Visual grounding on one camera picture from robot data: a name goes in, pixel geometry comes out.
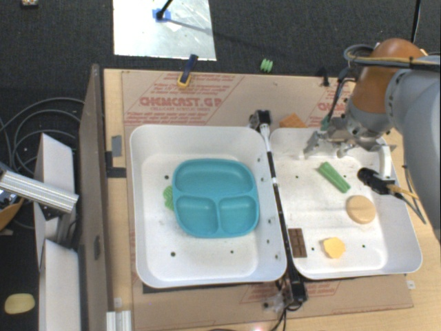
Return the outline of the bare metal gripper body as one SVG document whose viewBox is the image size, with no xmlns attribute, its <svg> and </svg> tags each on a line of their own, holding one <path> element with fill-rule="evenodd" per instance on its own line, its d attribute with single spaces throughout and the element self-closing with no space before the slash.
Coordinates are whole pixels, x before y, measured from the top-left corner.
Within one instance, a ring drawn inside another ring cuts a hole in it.
<svg viewBox="0 0 441 331">
<path fill-rule="evenodd" d="M 325 132 L 325 139 L 329 142 L 365 150 L 377 150 L 380 147 L 380 135 L 351 117 L 332 117 L 329 121 L 327 118 L 325 120 L 321 130 Z"/>
</svg>

